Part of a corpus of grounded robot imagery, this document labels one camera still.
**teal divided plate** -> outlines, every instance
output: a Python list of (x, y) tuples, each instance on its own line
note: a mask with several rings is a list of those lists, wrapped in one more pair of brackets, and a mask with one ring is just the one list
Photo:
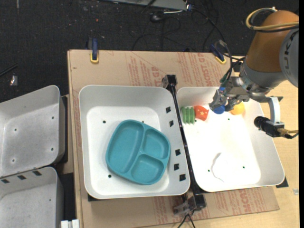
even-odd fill
[(170, 157), (170, 142), (155, 128), (125, 120), (115, 129), (105, 160), (117, 175), (142, 185), (158, 182)]

